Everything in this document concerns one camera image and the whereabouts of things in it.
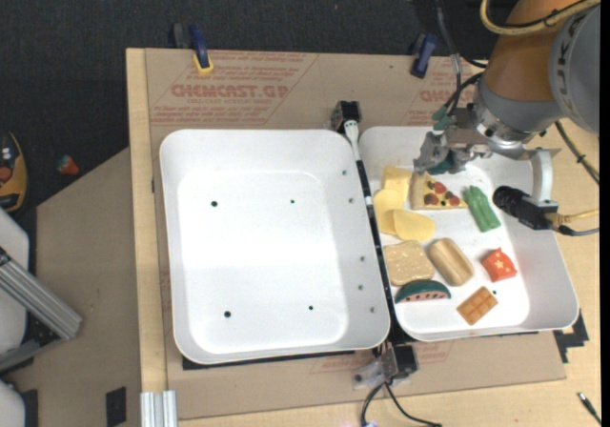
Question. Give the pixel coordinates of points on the watermelon slice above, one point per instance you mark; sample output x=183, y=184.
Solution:
x=423, y=291

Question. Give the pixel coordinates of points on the thin black and white rod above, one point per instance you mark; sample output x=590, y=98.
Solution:
x=368, y=198

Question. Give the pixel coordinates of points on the dark green toy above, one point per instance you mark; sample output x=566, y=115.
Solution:
x=442, y=167

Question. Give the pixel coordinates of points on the red strawberry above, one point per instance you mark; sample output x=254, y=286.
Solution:
x=68, y=165

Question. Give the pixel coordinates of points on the white plastic tray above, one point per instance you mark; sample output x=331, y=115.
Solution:
x=476, y=244
x=267, y=249

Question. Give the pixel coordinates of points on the brown cardboard board, red print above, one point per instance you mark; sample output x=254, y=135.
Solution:
x=238, y=91

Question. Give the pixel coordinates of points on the tan hot dog bun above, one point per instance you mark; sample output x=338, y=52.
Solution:
x=450, y=262

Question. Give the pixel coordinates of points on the black cylinder on white bracket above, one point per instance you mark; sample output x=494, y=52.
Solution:
x=517, y=206

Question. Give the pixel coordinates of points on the yellow potato chip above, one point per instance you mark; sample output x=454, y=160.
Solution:
x=386, y=206
x=414, y=225

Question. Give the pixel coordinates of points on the pizza slice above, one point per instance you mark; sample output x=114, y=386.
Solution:
x=431, y=194

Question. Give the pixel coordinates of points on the green asparagus bunch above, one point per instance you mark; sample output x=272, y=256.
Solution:
x=482, y=210

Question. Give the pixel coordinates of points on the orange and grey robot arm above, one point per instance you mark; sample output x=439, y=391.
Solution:
x=524, y=63

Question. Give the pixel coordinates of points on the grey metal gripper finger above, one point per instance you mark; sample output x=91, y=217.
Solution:
x=461, y=159
x=431, y=151

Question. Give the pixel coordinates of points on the red carton with yellow star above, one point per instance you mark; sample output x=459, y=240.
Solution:
x=499, y=265

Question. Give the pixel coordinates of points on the orange waffle biscuit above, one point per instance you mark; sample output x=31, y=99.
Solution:
x=477, y=305

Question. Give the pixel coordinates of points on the yellow cheese wedge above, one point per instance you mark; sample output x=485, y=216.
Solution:
x=398, y=179

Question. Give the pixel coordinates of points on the tan bread slice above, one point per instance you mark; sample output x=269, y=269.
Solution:
x=409, y=263

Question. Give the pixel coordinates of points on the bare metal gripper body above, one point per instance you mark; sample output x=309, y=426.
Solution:
x=495, y=141

